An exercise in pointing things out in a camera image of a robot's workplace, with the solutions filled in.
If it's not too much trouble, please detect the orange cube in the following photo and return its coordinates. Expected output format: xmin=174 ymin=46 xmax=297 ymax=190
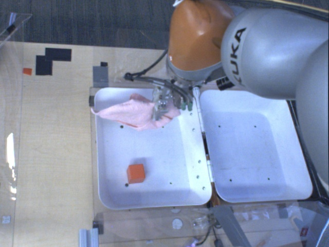
xmin=126 ymin=163 xmax=146 ymax=185

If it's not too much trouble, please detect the pink cloth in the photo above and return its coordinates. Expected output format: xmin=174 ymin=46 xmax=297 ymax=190
xmin=90 ymin=93 xmax=181 ymax=132

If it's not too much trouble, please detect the white plastic tray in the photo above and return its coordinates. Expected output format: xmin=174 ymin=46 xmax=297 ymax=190
xmin=93 ymin=86 xmax=213 ymax=211
xmin=199 ymin=89 xmax=314 ymax=204

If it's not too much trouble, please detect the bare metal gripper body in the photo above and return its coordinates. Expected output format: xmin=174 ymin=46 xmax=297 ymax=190
xmin=153 ymin=78 xmax=194 ymax=109

